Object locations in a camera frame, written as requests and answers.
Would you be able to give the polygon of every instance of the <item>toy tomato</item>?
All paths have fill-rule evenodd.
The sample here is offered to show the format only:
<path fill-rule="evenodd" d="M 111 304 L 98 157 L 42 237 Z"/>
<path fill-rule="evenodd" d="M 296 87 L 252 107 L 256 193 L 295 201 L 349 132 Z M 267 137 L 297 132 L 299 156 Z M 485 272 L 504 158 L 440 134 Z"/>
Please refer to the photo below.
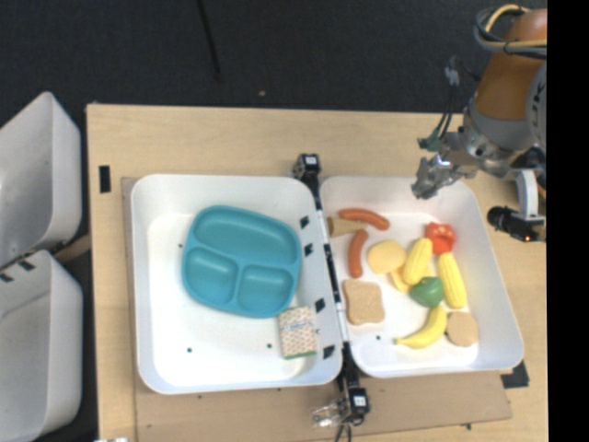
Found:
<path fill-rule="evenodd" d="M 449 252 L 456 242 L 454 229 L 450 225 L 434 223 L 433 221 L 425 228 L 425 237 L 432 241 L 434 254 Z"/>

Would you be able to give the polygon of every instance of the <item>yellow corn cob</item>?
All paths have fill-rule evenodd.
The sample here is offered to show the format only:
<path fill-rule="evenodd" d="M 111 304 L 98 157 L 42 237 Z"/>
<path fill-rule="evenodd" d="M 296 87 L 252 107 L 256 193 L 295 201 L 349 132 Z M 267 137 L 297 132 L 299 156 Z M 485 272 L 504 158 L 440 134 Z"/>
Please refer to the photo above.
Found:
<path fill-rule="evenodd" d="M 411 247 L 403 267 L 403 281 L 415 285 L 427 270 L 427 263 L 432 258 L 433 244 L 428 238 L 419 238 Z"/>
<path fill-rule="evenodd" d="M 467 305 L 467 289 L 452 252 L 444 252 L 438 258 L 438 273 L 444 286 L 446 304 L 453 309 Z"/>

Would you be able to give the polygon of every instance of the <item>toy hot dog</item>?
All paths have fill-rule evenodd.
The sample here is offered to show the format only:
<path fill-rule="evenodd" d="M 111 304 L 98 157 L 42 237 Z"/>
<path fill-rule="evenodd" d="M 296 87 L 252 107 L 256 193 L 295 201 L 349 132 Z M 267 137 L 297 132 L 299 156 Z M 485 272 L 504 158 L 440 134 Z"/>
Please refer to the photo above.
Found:
<path fill-rule="evenodd" d="M 364 229 L 356 231 L 348 246 L 348 271 L 352 278 L 362 276 L 362 247 L 368 239 L 368 233 Z"/>
<path fill-rule="evenodd" d="M 364 208 L 344 208 L 339 211 L 340 218 L 351 219 L 353 221 L 363 221 L 376 229 L 384 231 L 388 229 L 390 223 L 385 217 Z"/>

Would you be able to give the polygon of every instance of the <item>white plastic box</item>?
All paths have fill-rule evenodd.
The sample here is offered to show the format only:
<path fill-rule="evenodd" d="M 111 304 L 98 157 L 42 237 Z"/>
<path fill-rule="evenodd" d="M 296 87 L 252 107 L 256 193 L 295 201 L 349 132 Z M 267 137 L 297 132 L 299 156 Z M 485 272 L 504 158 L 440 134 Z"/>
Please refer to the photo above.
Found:
<path fill-rule="evenodd" d="M 48 250 L 82 217 L 80 133 L 45 92 L 0 129 L 0 442 L 71 422 L 82 396 L 80 285 Z"/>
<path fill-rule="evenodd" d="M 292 178 L 151 175 L 138 180 L 131 192 L 130 218 L 137 365 L 144 382 L 162 393 L 318 385 L 339 374 L 343 341 L 350 342 L 356 365 L 377 378 L 516 366 L 523 342 L 473 193 L 457 183 L 432 200 L 417 200 L 411 182 L 326 179 L 320 189 L 324 214 L 318 214 L 310 190 Z M 180 276 L 183 240 L 198 212 L 217 204 L 280 219 L 298 231 L 303 246 L 312 244 L 314 253 L 303 261 L 293 306 L 323 301 L 318 349 L 335 347 L 335 352 L 286 361 L 280 355 L 276 319 L 233 316 L 207 308 L 185 292 Z M 341 286 L 348 278 L 351 236 L 329 239 L 325 218 L 352 206 L 371 209 L 391 222 L 389 231 L 370 231 L 366 248 L 384 238 L 408 247 L 429 221 L 453 226 L 456 260 L 468 284 L 467 310 L 479 322 L 477 344 L 459 348 L 440 342 L 419 351 L 393 345 L 394 337 L 423 324 L 426 309 L 385 277 L 373 275 L 365 258 L 362 279 L 381 287 L 386 319 L 361 326 L 346 320 L 345 299 L 336 305 L 332 295 L 323 244 L 330 243 Z M 304 229 L 302 217 L 310 218 Z"/>

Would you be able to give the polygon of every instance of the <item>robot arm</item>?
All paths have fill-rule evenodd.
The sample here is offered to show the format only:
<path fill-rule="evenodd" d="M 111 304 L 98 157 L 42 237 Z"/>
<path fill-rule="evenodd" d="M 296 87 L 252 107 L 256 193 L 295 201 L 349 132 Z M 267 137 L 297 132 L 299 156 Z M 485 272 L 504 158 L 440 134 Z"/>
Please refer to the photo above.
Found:
<path fill-rule="evenodd" d="M 514 23 L 498 38 L 491 28 L 502 17 L 514 17 Z M 475 39 L 492 52 L 489 64 L 457 131 L 447 131 L 452 116 L 447 111 L 432 134 L 419 140 L 433 156 L 421 159 L 411 186 L 417 198 L 428 199 L 479 170 L 513 180 L 519 211 L 492 208 L 488 219 L 523 241 L 546 240 L 546 218 L 538 214 L 537 199 L 546 192 L 547 26 L 546 9 L 508 5 L 478 14 Z M 446 76 L 451 90 L 457 87 L 455 58 Z"/>

